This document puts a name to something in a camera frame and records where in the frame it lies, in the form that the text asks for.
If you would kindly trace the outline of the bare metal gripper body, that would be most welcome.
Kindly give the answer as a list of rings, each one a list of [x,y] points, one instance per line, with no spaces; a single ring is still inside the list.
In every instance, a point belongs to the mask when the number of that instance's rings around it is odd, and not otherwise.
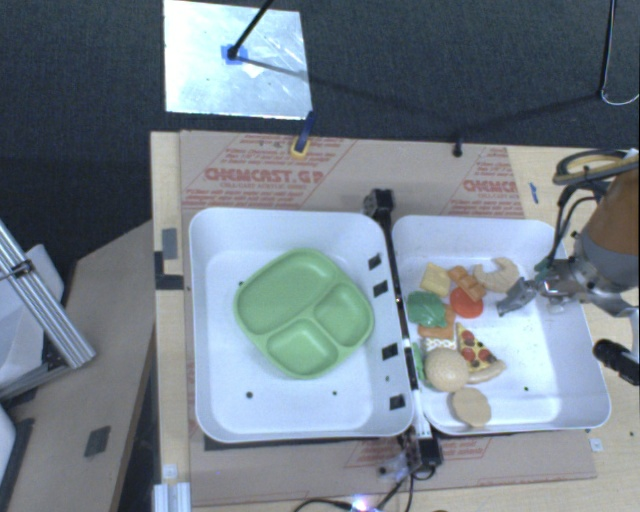
[[[629,289],[608,279],[582,259],[543,259],[534,270],[538,292],[555,302],[590,303],[612,317],[630,317],[631,305],[622,298]]]

